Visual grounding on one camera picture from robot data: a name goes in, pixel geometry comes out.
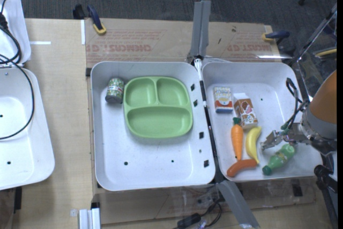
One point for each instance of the orange sausage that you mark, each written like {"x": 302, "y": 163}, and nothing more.
{"x": 241, "y": 167}

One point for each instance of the green divided plate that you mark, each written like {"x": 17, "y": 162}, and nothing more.
{"x": 158, "y": 118}

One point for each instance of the black cylinder on white bracket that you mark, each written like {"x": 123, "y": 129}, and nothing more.
{"x": 324, "y": 176}

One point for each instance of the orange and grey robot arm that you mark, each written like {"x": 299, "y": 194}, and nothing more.
{"x": 324, "y": 99}

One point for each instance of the orange carrot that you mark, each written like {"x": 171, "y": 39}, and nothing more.
{"x": 237, "y": 139}

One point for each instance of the white plastic tray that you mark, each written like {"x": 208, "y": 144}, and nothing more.
{"x": 13, "y": 21}
{"x": 155, "y": 161}
{"x": 24, "y": 142}
{"x": 270, "y": 80}

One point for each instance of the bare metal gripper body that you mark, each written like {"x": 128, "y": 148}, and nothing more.
{"x": 296, "y": 134}

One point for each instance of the green patterned small can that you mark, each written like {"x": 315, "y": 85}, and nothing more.
{"x": 115, "y": 90}

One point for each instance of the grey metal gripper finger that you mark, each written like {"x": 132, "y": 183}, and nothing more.
{"x": 275, "y": 135}
{"x": 268, "y": 145}

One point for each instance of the brown cardboard board red print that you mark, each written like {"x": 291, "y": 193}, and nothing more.
{"x": 166, "y": 40}

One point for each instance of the white orange blue carton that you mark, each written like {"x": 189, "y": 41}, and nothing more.
{"x": 223, "y": 99}

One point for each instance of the green plastic bottle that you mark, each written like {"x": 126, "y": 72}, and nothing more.
{"x": 280, "y": 159}

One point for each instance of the yellow banana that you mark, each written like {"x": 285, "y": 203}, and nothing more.
{"x": 252, "y": 143}

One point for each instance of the brown and white carton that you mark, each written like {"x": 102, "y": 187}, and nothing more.
{"x": 245, "y": 111}

